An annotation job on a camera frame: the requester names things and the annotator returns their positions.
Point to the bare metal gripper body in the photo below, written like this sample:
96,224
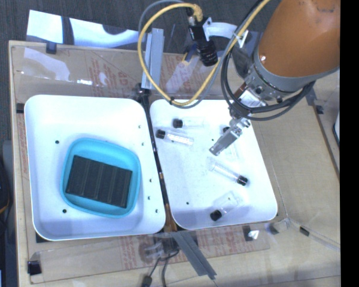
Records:
251,96

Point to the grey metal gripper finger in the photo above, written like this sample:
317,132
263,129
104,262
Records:
234,134
218,147

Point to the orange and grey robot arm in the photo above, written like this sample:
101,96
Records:
302,28

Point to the white plastic tray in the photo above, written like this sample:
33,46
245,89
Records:
89,115
197,184

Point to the black ribbed rectangular block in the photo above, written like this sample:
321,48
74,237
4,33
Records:
98,181

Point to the brown cardboard board red print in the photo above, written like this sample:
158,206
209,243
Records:
113,67

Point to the blue bowl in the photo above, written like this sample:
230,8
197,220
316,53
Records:
74,151

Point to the black cylinder on white bracket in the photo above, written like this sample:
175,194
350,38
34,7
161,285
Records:
208,49

